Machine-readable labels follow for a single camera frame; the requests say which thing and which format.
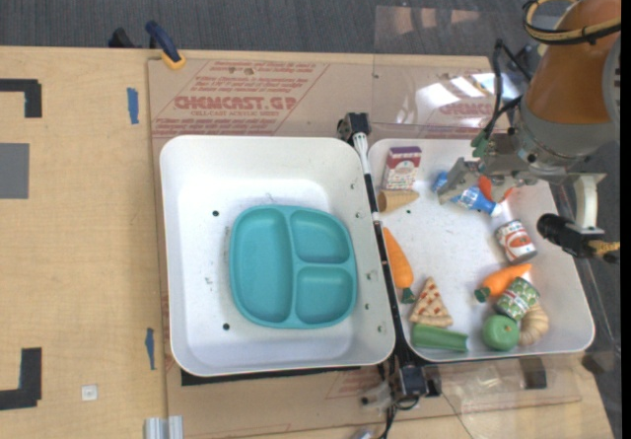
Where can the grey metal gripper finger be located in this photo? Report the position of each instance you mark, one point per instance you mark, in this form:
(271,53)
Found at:
(458,180)

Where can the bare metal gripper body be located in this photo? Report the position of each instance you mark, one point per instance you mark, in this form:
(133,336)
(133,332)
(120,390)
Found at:
(508,158)

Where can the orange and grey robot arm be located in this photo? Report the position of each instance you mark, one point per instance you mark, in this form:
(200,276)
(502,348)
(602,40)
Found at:
(567,82)

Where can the blue and white bottle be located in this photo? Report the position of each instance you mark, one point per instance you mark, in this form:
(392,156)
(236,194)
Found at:
(475,201)

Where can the small orange toy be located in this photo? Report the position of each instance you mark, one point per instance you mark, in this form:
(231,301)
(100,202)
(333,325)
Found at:
(488,190)

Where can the white and red carton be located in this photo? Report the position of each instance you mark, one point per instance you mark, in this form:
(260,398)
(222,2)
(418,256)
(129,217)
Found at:
(400,169)

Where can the white plastic tray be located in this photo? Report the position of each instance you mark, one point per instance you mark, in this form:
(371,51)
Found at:
(453,244)
(197,230)

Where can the tan ice cream cone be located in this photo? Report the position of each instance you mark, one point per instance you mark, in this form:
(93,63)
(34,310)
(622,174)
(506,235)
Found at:
(394,200)

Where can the red and white can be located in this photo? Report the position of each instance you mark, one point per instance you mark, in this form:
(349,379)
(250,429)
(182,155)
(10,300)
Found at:
(516,242)

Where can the thin black and white rod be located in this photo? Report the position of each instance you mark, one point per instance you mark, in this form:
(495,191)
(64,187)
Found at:
(375,215)

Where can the orange carrot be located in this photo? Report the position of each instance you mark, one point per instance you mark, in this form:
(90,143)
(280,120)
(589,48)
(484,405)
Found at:
(503,279)
(398,259)

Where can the pizza slice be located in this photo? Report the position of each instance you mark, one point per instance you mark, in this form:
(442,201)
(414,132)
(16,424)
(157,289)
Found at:
(430,306)

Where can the green and white can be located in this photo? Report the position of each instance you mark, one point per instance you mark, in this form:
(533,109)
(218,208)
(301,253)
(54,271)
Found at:
(517,298)

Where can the green apple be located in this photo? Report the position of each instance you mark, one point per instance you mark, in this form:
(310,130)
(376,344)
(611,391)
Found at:
(499,332)

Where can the green celery stick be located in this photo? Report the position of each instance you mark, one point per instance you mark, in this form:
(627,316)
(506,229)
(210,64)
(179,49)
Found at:
(439,337)

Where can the tan croissant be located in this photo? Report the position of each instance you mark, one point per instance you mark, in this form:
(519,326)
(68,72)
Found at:
(535,326)

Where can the teal divided plate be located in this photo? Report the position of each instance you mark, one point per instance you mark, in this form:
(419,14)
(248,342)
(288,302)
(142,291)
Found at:
(261,264)

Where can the brown cardboard board, red print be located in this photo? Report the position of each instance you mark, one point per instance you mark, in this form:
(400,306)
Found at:
(256,101)

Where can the black cylinder on white bracket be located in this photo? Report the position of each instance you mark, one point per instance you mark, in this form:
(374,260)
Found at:
(567,232)

